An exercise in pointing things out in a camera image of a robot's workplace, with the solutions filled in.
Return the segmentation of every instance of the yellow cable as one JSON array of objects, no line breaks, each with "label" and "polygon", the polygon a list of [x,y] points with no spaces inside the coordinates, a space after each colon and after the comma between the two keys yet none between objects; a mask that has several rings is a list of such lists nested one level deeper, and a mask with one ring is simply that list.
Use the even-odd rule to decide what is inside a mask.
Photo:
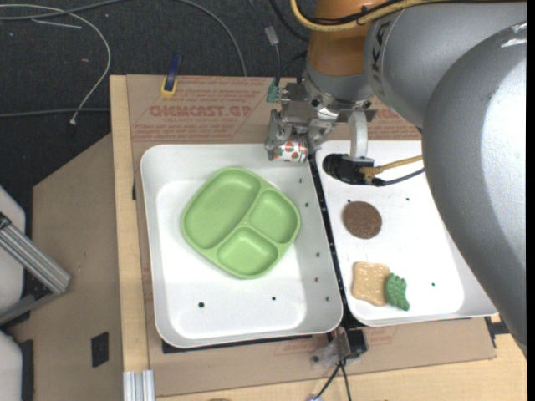
[{"label": "yellow cable", "polygon": [[370,12],[369,14],[363,14],[359,20],[350,21],[348,23],[341,23],[338,25],[325,25],[322,23],[314,23],[312,21],[309,21],[304,17],[304,15],[299,10],[297,0],[290,0],[290,6],[292,7],[293,14],[295,15],[295,18],[306,28],[311,29],[313,31],[323,31],[323,32],[333,32],[333,31],[344,31],[349,30],[351,28],[355,28],[359,25],[364,25],[367,22],[374,21],[377,18],[381,18],[385,15],[388,15],[390,13],[396,12],[401,9],[410,8],[412,6],[419,6],[421,4],[428,4],[428,3],[443,3],[443,2],[465,2],[465,1],[473,1],[473,2],[489,2],[489,1],[525,1],[525,0],[403,0],[401,2],[392,3],[388,6],[385,6],[384,8],[374,10],[373,12]]},{"label": "yellow cable", "polygon": [[418,162],[419,160],[422,160],[422,155],[410,157],[408,159],[397,160],[396,162],[391,162],[381,166],[365,166],[360,168],[360,172],[364,174],[366,178],[372,179],[383,171],[391,170],[392,168],[397,168],[398,166],[402,165],[412,164]]}]

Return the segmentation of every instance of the wooden edge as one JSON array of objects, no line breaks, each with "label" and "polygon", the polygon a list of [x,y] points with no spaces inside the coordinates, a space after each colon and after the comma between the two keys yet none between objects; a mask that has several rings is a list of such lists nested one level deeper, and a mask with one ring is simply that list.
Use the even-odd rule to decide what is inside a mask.
[{"label": "wooden edge", "polygon": [[135,201],[132,200],[134,169],[125,76],[110,76],[110,97],[123,367],[125,371],[141,373],[149,368],[149,349],[141,280],[137,212]]}]

